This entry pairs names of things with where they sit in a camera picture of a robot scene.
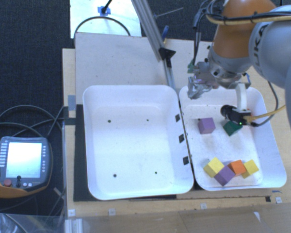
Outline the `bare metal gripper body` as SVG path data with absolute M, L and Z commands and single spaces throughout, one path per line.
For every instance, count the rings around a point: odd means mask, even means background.
M 242 77 L 241 73 L 225 70 L 222 66 L 213 62 L 198 62 L 193 67 L 193 83 L 212 88 L 219 86 L 226 89 L 235 88 Z

